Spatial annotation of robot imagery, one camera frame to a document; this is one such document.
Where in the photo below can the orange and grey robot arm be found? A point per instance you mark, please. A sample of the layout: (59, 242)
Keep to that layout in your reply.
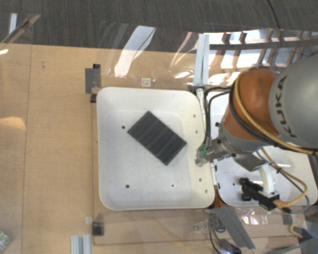
(294, 102)

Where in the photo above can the black ribbed flat panel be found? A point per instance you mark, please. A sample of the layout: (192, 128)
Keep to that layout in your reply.
(157, 137)

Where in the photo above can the white plastic tray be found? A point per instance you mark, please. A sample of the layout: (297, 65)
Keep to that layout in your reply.
(137, 184)
(296, 165)

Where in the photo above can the black cylinder on white bracket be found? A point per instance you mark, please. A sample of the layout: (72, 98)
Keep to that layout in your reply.
(266, 184)

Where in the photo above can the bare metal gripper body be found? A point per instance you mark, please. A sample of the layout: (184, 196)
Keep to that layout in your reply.
(247, 162)

